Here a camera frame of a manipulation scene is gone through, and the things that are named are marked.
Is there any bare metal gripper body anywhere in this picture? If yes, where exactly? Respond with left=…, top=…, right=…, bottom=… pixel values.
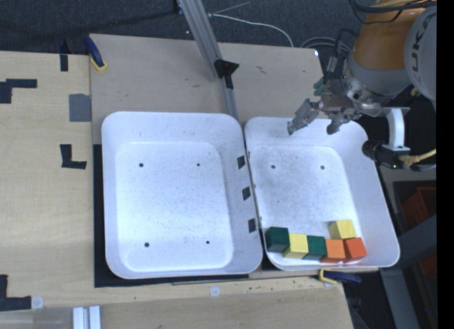
left=318, top=77, right=386, bottom=119

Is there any white plastic tray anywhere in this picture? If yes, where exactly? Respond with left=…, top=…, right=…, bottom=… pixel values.
left=101, top=110, right=264, bottom=280
left=243, top=116, right=402, bottom=272

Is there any yellow cube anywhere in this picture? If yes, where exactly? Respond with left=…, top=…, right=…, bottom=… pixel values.
left=328, top=218, right=357, bottom=241
left=283, top=233, right=309, bottom=260

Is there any dark green cube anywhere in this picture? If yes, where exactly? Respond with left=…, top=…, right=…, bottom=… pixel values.
left=265, top=226, right=290, bottom=254
left=304, top=235, right=328, bottom=261

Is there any red orange cube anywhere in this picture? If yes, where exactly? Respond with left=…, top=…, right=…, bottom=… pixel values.
left=343, top=237, right=368, bottom=264

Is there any black cylinder on white bracket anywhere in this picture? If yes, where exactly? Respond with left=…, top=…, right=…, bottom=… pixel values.
left=361, top=106, right=412, bottom=170

